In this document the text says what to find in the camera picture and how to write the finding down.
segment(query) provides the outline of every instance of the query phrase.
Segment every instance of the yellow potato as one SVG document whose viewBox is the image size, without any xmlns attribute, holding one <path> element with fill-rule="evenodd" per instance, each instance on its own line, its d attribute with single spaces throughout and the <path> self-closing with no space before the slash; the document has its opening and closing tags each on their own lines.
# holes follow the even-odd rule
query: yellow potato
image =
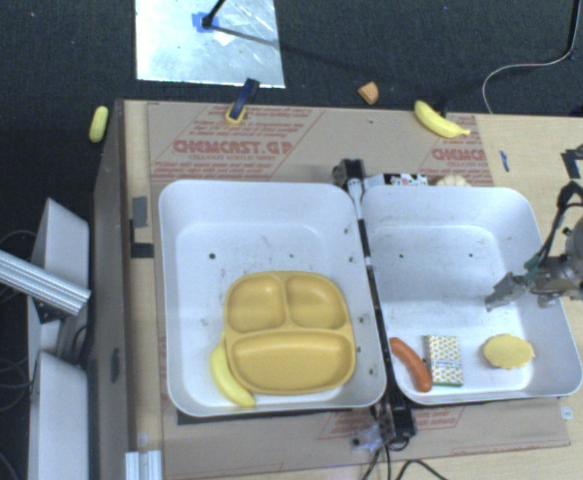
<svg viewBox="0 0 583 480">
<path fill-rule="evenodd" d="M 497 368 L 522 368 L 535 357 L 533 346 L 526 340 L 500 334 L 489 338 L 482 347 L 484 357 Z"/>
</svg>

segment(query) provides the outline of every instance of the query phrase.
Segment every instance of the yellow banana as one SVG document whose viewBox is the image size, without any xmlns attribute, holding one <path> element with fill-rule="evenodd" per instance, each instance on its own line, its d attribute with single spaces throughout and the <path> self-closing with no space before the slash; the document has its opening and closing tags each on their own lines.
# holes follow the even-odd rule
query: yellow banana
<svg viewBox="0 0 583 480">
<path fill-rule="evenodd" d="M 253 398 L 253 395 L 236 380 L 229 368 L 229 360 L 227 359 L 224 339 L 221 339 L 220 343 L 218 343 L 211 352 L 209 365 L 211 367 L 213 380 L 224 396 L 233 403 L 244 407 L 251 407 L 255 404 L 255 398 Z"/>
<path fill-rule="evenodd" d="M 425 127 L 445 139 L 452 139 L 458 135 L 469 135 L 471 133 L 470 130 L 462 128 L 457 123 L 442 117 L 424 101 L 417 100 L 413 111 Z"/>
</svg>

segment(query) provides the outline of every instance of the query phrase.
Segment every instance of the sausage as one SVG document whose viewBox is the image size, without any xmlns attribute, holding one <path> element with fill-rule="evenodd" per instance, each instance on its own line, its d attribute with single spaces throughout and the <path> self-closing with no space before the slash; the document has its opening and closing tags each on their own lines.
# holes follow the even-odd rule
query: sausage
<svg viewBox="0 0 583 480">
<path fill-rule="evenodd" d="M 389 339 L 389 345 L 391 346 L 391 352 L 393 352 L 393 354 L 400 359 L 409 370 L 416 389 L 422 393 L 431 391 L 431 388 L 433 387 L 431 374 L 418 354 L 416 354 L 409 345 L 399 338 Z"/>
</svg>

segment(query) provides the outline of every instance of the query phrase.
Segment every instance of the patterned sponge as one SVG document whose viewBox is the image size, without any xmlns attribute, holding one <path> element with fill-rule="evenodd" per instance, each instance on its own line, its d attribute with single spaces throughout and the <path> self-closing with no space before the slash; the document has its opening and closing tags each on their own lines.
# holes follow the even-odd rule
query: patterned sponge
<svg viewBox="0 0 583 480">
<path fill-rule="evenodd" d="M 460 387 L 464 382 L 460 344 L 456 336 L 427 336 L 433 384 Z"/>
</svg>

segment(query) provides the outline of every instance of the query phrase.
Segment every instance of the metal plate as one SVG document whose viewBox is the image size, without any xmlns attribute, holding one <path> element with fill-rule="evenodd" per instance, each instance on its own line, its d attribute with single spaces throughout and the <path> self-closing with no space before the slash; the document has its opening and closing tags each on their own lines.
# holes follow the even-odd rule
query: metal plate
<svg viewBox="0 0 583 480">
<path fill-rule="evenodd" d="M 227 0 L 205 30 L 216 2 L 136 0 L 138 79 L 284 88 L 273 0 Z"/>
</svg>

